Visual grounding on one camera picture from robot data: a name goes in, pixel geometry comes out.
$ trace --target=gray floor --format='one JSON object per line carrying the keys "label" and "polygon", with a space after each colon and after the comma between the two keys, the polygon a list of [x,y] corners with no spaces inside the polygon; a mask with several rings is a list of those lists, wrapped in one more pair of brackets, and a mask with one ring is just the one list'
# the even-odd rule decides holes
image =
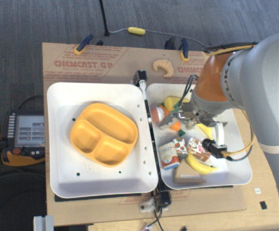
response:
{"label": "gray floor", "polygon": [[[279,32],[279,0],[103,0],[110,31],[129,26],[194,38],[203,45],[261,41]],[[98,0],[0,0],[0,127],[6,113],[25,98],[42,94],[42,42],[162,49],[169,35],[126,31],[105,37]],[[191,51],[200,43],[188,40]],[[26,109],[40,108],[40,100]],[[30,168],[42,172],[43,165]],[[2,166],[0,172],[10,169]],[[42,183],[30,178],[0,180],[0,230],[31,230],[31,217],[45,214],[43,193],[17,190]],[[21,221],[15,217],[21,215]]]}

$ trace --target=wooden table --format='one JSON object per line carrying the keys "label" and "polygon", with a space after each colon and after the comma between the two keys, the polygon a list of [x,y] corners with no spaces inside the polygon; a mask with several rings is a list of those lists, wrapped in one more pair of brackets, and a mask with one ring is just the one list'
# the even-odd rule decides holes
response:
{"label": "wooden table", "polygon": [[[45,107],[47,89],[56,82],[128,83],[136,70],[146,70],[150,84],[185,84],[190,73],[199,74],[207,59],[202,52],[190,51],[190,61],[186,63],[181,60],[179,51],[102,46],[88,46],[86,54],[75,56],[75,46],[43,44]],[[172,61],[174,78],[164,79],[162,74],[152,70],[151,63],[162,58]],[[240,110],[234,110],[234,114],[244,144],[248,144],[248,122]],[[47,115],[45,108],[46,134],[49,133]],[[253,177],[248,184],[233,188],[186,190],[186,201],[179,202],[182,207],[178,202],[173,202],[169,211],[163,213],[160,219],[163,229],[179,231],[187,226],[192,231],[279,231],[279,196],[272,172],[257,141],[249,155],[249,162]],[[48,140],[46,168],[48,215],[53,215],[55,226],[94,223],[89,226],[90,231],[140,231],[154,220],[152,213],[140,214],[137,201],[141,199],[136,197],[56,202],[50,186]],[[155,223],[153,230],[161,229]]]}

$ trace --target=button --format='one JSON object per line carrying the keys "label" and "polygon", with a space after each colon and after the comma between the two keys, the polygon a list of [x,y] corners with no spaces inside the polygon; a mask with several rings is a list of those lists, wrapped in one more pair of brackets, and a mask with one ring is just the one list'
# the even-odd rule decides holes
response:
{"label": "button", "polygon": [[18,155],[20,155],[20,154],[21,154],[21,149],[20,149],[20,148],[14,148],[14,149],[13,149],[13,155],[18,156]]}

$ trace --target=banana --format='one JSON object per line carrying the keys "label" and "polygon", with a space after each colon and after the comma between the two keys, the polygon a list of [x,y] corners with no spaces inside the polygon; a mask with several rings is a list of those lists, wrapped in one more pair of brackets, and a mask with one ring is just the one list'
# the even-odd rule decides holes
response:
{"label": "banana", "polygon": [[186,158],[186,162],[192,167],[194,170],[201,174],[209,174],[212,171],[217,170],[217,167],[211,167],[199,162],[190,152],[188,152],[188,157]]}

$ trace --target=orange plate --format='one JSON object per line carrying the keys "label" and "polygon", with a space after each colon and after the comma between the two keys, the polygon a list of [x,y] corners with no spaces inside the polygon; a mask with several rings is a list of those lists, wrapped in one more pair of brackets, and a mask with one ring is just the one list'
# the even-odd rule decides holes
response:
{"label": "orange plate", "polygon": [[138,128],[130,118],[103,103],[88,105],[70,132],[71,143],[79,152],[107,167],[121,164],[138,136]]}

